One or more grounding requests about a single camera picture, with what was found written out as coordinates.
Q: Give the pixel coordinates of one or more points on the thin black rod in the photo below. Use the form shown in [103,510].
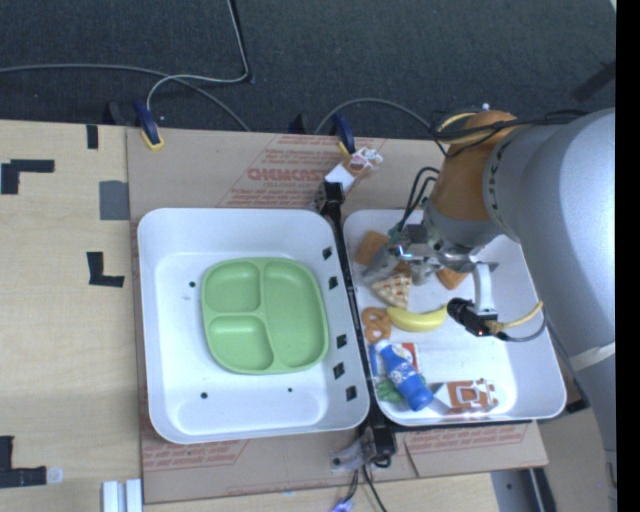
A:
[356,310]

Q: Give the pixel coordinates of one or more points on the blue bottle white cap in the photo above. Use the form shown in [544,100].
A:
[406,377]

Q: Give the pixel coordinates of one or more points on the orange and white carton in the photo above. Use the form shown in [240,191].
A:
[467,395]

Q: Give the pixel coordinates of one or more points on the black cylinder on white bracket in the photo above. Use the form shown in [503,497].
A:
[472,316]

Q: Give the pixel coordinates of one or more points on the white plastic tray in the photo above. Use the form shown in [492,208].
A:
[480,360]
[170,350]

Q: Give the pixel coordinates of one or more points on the brown cardboard board red print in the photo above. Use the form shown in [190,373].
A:
[210,170]

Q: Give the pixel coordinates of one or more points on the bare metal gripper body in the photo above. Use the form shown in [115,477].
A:
[430,246]

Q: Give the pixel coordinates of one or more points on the yellow pizza slice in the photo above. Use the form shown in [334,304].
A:
[394,291]

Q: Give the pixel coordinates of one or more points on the brown and white carton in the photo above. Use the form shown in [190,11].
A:
[356,166]

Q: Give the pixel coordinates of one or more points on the green broccoli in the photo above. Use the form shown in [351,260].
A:
[387,391]

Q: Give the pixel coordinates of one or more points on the orange bread slice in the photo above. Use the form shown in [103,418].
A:
[452,278]

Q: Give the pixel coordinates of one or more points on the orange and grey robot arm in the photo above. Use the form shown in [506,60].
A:
[550,210]

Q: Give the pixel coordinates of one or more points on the orange pretzel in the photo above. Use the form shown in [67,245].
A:
[373,324]

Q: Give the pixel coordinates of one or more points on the orange square biscuit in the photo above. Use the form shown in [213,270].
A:
[370,246]

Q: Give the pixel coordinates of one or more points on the yellow banana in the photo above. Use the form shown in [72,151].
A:
[417,320]

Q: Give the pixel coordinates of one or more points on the green divided plate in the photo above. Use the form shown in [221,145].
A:
[265,315]

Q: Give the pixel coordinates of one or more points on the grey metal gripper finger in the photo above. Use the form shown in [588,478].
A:
[424,272]
[378,265]

